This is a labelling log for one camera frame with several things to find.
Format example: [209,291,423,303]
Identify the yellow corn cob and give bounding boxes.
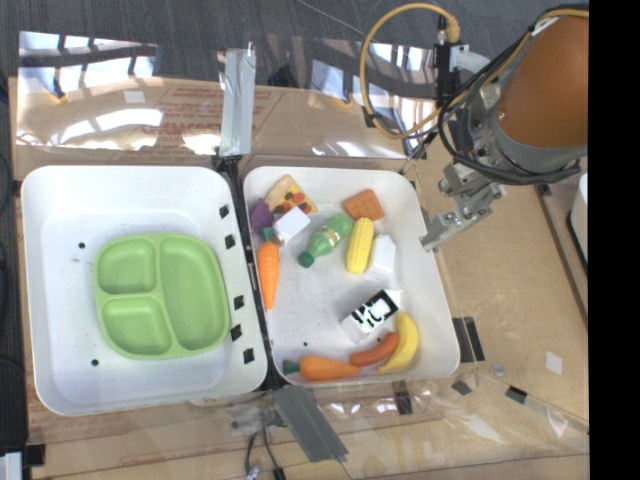
[345,216,375,275]

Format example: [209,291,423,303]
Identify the orange sausage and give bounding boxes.
[348,331,401,368]

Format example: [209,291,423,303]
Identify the orange waffle biscuit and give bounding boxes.
[342,189,386,222]

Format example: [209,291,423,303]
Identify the small white carton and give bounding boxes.
[369,234,397,275]
[272,206,312,244]

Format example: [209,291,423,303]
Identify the purple grapes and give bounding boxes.
[248,197,275,234]

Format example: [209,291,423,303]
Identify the yellow pizza slice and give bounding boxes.
[263,173,319,217]

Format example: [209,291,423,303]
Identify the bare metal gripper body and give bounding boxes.
[452,83,507,192]

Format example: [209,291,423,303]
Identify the black cylinder on white bracket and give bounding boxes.
[432,41,494,103]

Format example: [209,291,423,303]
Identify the black and white carton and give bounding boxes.
[339,288,403,344]

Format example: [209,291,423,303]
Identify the brown cardboard board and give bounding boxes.
[8,75,454,474]

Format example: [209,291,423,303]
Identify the orange carrot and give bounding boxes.
[256,226,281,312]
[282,355,362,382]

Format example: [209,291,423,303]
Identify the white plastic tray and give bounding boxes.
[242,165,461,388]
[19,164,269,417]

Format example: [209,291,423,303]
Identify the green divided plate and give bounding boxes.
[93,232,231,361]

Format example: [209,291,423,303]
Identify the yellow banana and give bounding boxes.
[377,311,420,374]

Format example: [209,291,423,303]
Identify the green bottle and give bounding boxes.
[297,212,354,269]

